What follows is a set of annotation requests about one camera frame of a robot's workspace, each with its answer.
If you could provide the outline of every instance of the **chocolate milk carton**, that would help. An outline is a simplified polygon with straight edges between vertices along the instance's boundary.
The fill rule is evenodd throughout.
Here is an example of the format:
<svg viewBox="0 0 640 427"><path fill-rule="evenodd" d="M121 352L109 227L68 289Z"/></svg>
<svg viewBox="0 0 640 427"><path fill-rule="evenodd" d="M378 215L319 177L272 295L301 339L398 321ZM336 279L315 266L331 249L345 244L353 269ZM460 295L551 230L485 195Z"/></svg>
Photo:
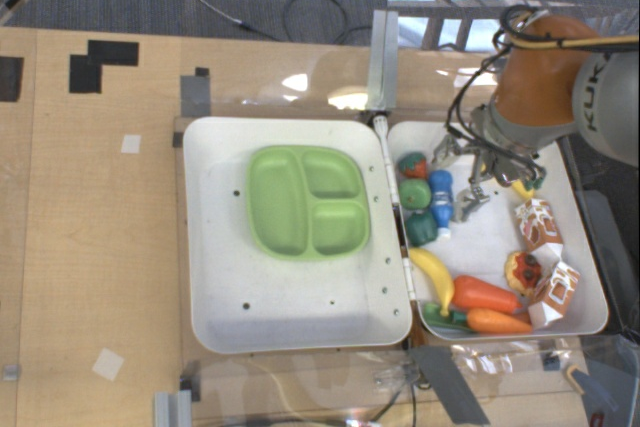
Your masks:
<svg viewBox="0 0 640 427"><path fill-rule="evenodd" d="M546 327L565 316L579 280L578 271L559 262L551 276L538 283L529 304L529 316L534 329Z"/></svg>
<svg viewBox="0 0 640 427"><path fill-rule="evenodd" d="M527 252L533 254L545 271L560 261L564 246L551 206L543 199L532 198L516 208L516 218Z"/></svg>

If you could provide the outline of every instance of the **white tray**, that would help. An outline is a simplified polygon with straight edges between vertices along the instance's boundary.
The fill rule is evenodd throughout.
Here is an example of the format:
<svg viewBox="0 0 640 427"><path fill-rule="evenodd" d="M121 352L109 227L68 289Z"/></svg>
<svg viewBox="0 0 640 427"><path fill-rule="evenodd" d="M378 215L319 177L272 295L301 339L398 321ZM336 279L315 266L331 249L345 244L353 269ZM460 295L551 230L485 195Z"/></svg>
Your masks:
<svg viewBox="0 0 640 427"><path fill-rule="evenodd" d="M272 145L343 151L362 173L371 236L358 253L291 262L263 253L247 219L251 155ZM391 345L411 326L380 144L345 121L202 118L184 136L194 332L208 349L244 353Z"/></svg>
<svg viewBox="0 0 640 427"><path fill-rule="evenodd" d="M445 130L442 123L404 122L389 133L389 149L394 162L412 151L421 151L430 161L433 150L440 143ZM448 170L454 178L453 194L468 187L473 157L459 158ZM571 184L557 145L540 152L539 163L546 167L547 178L536 196L549 201L556 224L564 239L562 258L581 274L578 288L565 318L533 335L509 338L587 335L601 331L608 318L608 306L602 284L580 218ZM494 285L508 288L504 277L504 263L512 251L524 250L524 242L515 222L514 209L523 203L512 189L504 189L495 181L482 184L491 196L489 203L471 214L466 223L451 223L451 239L425 245L447 266L453 277L471 274ZM436 301L435 289L428 278L414 269L418 299ZM450 341L481 340L496 337L480 336L450 329L428 326L437 336Z"/></svg>

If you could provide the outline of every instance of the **green plate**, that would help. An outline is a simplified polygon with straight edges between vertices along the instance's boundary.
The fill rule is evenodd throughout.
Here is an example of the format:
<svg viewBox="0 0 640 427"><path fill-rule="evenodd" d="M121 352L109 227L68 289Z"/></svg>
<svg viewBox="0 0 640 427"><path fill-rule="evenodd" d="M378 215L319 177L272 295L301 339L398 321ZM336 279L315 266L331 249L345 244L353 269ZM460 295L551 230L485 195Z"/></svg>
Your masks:
<svg viewBox="0 0 640 427"><path fill-rule="evenodd" d="M270 146L254 153L247 208L254 240L278 258L347 256L369 240L360 170L330 148Z"/></svg>

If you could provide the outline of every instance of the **blue bottle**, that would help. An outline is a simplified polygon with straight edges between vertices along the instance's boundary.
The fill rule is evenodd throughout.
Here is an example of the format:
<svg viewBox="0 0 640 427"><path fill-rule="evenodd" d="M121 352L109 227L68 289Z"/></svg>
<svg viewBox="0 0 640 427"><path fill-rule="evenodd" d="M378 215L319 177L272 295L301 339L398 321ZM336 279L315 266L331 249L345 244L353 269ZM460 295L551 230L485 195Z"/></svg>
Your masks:
<svg viewBox="0 0 640 427"><path fill-rule="evenodd" d="M449 221L453 217L453 193L451 185L453 176L449 171L438 169L429 175L429 187L431 188L431 206L429 209L438 225L438 239L451 238Z"/></svg>

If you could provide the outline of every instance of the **green fruit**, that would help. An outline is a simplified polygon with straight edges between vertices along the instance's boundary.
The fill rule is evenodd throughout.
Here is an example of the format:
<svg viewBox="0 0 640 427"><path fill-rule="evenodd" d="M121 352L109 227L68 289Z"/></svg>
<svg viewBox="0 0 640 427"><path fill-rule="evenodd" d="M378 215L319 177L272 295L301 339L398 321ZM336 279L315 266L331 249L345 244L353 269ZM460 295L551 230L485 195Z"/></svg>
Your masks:
<svg viewBox="0 0 640 427"><path fill-rule="evenodd" d="M400 182L400 204L407 210L423 210L431 203L429 184L419 178Z"/></svg>
<svg viewBox="0 0 640 427"><path fill-rule="evenodd" d="M430 210L413 214L405 222L407 237L414 247L422 246L438 238L438 225Z"/></svg>

